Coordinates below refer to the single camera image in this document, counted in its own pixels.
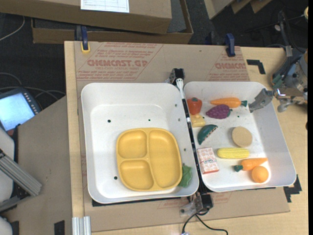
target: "wooden table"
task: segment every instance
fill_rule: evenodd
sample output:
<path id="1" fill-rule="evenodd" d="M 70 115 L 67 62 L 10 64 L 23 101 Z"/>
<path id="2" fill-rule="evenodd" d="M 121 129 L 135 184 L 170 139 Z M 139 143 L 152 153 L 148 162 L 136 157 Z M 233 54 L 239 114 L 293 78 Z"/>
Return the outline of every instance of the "wooden table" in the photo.
<path id="1" fill-rule="evenodd" d="M 277 48 L 242 47 L 244 59 L 260 60 L 267 75 L 260 75 L 255 66 L 247 66 L 251 81 L 257 81 L 270 88 L 269 75 L 284 61 L 284 52 Z M 65 42 L 66 80 L 67 80 L 67 115 L 68 138 L 70 153 L 72 216 L 83 217 L 84 201 L 81 171 L 81 156 L 79 142 L 79 123 L 77 116 L 77 90 L 75 74 L 75 55 L 73 42 Z M 285 112 L 278 113 L 278 120 L 289 147 L 302 191 L 291 197 L 290 212 L 246 216 L 229 219 L 206 221 L 210 227 L 223 228 L 232 235 L 264 235 L 264 234 L 308 234 L 308 139 L 305 125 L 308 121 L 307 107 L 292 105 Z M 183 224 L 161 225 L 153 227 L 132 228 L 114 231 L 97 232 L 97 235 L 122 234 L 156 234 L 179 235 Z M 223 234 L 222 232 L 208 231 L 200 222 L 190 222 L 186 227 L 190 234 Z"/>

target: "green pepper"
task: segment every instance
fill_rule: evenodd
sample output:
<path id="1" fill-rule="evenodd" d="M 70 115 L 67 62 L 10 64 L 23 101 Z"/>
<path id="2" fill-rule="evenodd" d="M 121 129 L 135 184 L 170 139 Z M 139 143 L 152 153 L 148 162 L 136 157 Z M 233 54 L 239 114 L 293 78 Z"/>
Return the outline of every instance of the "green pepper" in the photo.
<path id="1" fill-rule="evenodd" d="M 196 97 L 187 99 L 188 110 L 191 115 L 199 114 L 202 107 L 202 101 Z"/>
<path id="2" fill-rule="evenodd" d="M 198 142 L 199 144 L 202 144 L 202 142 L 217 128 L 217 125 L 209 124 L 205 125 L 201 128 L 201 130 L 198 132 Z"/>

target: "orange carrot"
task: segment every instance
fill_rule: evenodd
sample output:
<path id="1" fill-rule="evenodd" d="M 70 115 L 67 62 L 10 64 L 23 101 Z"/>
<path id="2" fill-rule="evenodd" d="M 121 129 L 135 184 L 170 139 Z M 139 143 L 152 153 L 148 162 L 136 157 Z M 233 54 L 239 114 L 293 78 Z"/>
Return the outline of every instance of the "orange carrot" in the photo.
<path id="1" fill-rule="evenodd" d="M 214 105 L 225 104 L 229 108 L 237 108 L 240 105 L 247 106 L 247 101 L 240 101 L 239 98 L 237 97 L 220 98 L 220 99 L 212 100 L 210 103 Z"/>
<path id="2" fill-rule="evenodd" d="M 235 171 L 240 170 L 252 170 L 253 168 L 263 164 L 266 162 L 267 158 L 252 158 L 252 159 L 244 159 L 241 161 L 241 165 L 235 165 Z"/>

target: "blue clamp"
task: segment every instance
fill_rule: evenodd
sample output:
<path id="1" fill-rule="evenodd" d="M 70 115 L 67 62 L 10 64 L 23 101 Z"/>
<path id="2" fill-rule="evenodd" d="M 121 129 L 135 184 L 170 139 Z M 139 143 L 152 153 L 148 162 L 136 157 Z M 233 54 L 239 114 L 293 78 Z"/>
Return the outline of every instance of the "blue clamp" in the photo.
<path id="1" fill-rule="evenodd" d="M 90 52 L 90 45 L 87 38 L 87 28 L 86 26 L 78 25 L 75 31 L 75 40 L 81 41 L 81 49 L 83 53 Z"/>
<path id="2" fill-rule="evenodd" d="M 228 46 L 226 49 L 227 55 L 229 57 L 234 57 L 236 56 L 235 54 L 235 38 L 233 34 L 227 33 L 225 37 L 225 44 Z"/>

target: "white cable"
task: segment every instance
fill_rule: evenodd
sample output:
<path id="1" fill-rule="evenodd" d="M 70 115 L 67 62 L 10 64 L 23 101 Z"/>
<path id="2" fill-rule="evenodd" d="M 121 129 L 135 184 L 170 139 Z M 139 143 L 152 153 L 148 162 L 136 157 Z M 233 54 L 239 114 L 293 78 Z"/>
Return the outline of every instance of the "white cable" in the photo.
<path id="1" fill-rule="evenodd" d="M 6 38 L 8 38 L 8 37 L 10 37 L 10 36 L 12 36 L 12 35 L 14 35 L 15 33 L 17 33 L 20 29 L 23 28 L 24 24 L 25 24 L 25 17 L 23 16 L 23 23 L 22 23 L 22 25 L 21 25 L 17 30 L 15 30 L 15 31 L 13 31 L 12 33 L 10 33 L 9 35 L 6 35 L 5 37 L 0 38 L 0 41 L 2 41 L 2 40 L 4 40 L 4 39 L 6 39 Z"/>

